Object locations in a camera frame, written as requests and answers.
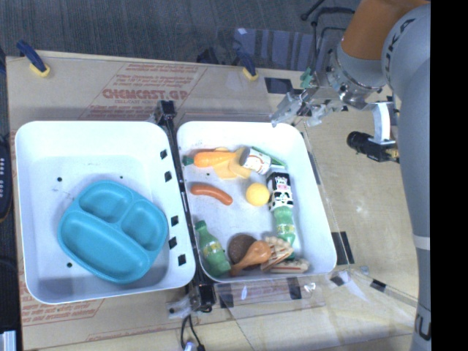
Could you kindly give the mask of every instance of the hot dog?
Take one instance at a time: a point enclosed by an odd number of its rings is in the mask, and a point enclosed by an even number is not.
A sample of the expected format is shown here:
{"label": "hot dog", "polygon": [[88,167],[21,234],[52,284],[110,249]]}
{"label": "hot dog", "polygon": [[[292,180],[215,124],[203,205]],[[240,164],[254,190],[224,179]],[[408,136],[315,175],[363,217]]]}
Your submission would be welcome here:
{"label": "hot dog", "polygon": [[231,205],[233,203],[233,199],[229,194],[208,184],[194,184],[190,192],[193,195],[208,195],[214,197],[225,205]]}

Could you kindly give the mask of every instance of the table surface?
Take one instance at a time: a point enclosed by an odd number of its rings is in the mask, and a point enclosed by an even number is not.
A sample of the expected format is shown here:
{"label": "table surface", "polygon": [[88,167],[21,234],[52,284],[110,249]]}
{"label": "table surface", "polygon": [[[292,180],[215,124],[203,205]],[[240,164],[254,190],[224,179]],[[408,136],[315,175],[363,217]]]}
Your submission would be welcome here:
{"label": "table surface", "polygon": [[[27,58],[7,59],[12,146],[16,131],[29,121],[147,120],[156,102],[147,99],[129,108],[121,102],[131,99],[125,96],[128,89],[174,100],[178,127],[191,120],[266,121],[284,95],[268,92],[265,79],[290,80],[300,88],[301,74],[289,70],[258,69],[259,78],[249,81],[240,67],[39,54],[51,68],[46,78],[29,69]],[[376,342],[379,350],[407,349],[418,268],[399,166],[374,162],[347,147],[351,131],[373,135],[369,112],[334,113],[317,127],[300,123],[297,128],[313,158],[331,233],[346,254],[339,254],[332,272],[306,277],[315,289],[300,300],[279,293],[194,313],[197,334],[207,350],[367,350],[357,346],[361,342],[369,349]],[[14,152],[12,160],[15,165]],[[18,204],[15,170],[13,175]],[[19,220],[17,206],[15,213]],[[23,272],[20,222],[16,230]],[[183,298],[183,288],[49,306],[29,295],[22,274],[20,294],[25,350],[85,350],[90,341],[94,350],[152,350],[156,344],[180,349],[181,319],[168,316],[167,303]],[[186,330],[186,339],[190,336]]]}

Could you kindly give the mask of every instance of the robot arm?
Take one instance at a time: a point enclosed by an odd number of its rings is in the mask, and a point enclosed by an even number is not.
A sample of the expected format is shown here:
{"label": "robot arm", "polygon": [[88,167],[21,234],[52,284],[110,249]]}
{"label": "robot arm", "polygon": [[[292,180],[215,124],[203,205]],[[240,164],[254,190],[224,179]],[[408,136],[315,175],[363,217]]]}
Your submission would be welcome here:
{"label": "robot arm", "polygon": [[[419,270],[412,351],[431,349],[429,1],[362,0],[331,56],[330,66],[325,72],[313,72],[301,95],[287,94],[271,116],[275,126],[309,112],[312,116],[306,123],[314,126],[343,105],[371,110],[376,134],[360,139],[365,144],[382,145],[390,142],[388,116],[379,103],[366,103],[366,99],[387,84],[401,100],[399,163]],[[350,139],[357,138],[350,135],[348,144]]]}

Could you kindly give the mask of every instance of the white plastic container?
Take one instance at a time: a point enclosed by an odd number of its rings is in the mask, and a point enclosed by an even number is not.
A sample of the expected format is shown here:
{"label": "white plastic container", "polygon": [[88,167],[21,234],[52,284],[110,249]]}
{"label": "white plastic container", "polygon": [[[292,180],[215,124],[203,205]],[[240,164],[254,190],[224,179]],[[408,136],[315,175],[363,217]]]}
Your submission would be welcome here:
{"label": "white plastic container", "polygon": [[[195,274],[184,207],[167,135],[149,122],[35,121],[15,136],[26,285],[57,304],[182,287]],[[107,282],[61,249],[61,216],[88,185],[113,180],[158,206],[168,235],[148,273]]]}
{"label": "white plastic container", "polygon": [[[268,123],[191,121],[179,128],[177,141],[181,158],[204,149],[224,147],[235,151],[243,146],[254,146],[285,162],[294,199],[295,255],[310,262],[306,274],[328,273],[334,269],[336,250],[309,155],[297,129],[287,124],[273,128]],[[255,207],[245,198],[251,183],[266,183],[264,175],[252,171],[248,179],[220,179],[211,167],[194,165],[184,166],[183,175],[193,224],[205,220],[210,233],[219,239],[226,251],[230,239],[239,233],[250,234],[256,239],[275,235],[275,221],[268,206]],[[192,195],[190,187],[193,184],[215,186],[228,193],[233,203],[224,205],[209,196]],[[284,275],[254,269],[244,270],[237,277],[211,278],[218,282],[233,282],[281,276]]]}

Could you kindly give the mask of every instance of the blue tray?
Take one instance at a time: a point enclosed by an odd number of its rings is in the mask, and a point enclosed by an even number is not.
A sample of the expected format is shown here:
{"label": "blue tray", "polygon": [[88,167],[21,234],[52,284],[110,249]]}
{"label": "blue tray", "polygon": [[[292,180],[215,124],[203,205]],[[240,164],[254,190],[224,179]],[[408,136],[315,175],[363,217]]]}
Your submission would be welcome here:
{"label": "blue tray", "polygon": [[167,237],[167,220],[153,203],[114,181],[98,181],[68,207],[58,242],[75,262],[117,284],[143,277]]}

